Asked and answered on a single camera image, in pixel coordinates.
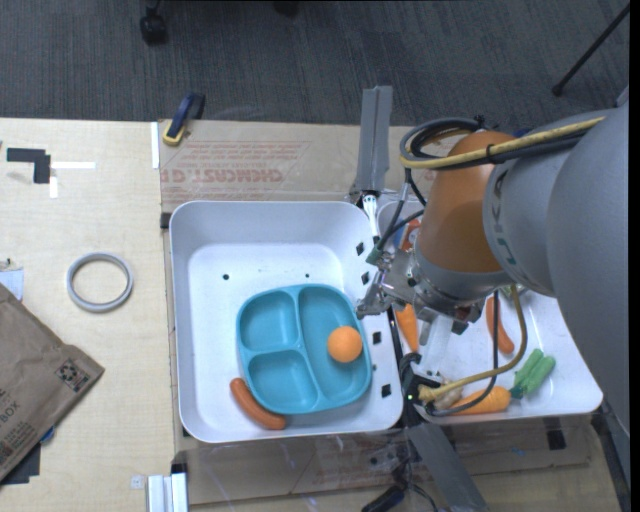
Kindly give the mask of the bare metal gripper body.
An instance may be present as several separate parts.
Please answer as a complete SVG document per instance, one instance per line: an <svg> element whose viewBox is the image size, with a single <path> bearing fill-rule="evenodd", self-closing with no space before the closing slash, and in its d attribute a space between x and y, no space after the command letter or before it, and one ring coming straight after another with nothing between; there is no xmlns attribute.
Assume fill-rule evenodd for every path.
<svg viewBox="0 0 640 512"><path fill-rule="evenodd" d="M460 334L482 314L479 278L478 273L435 265L416 250L398 250L382 259L373 283L384 287L392 305L410 305L416 318L428 323L444 317L451 322L451 331Z"/></svg>

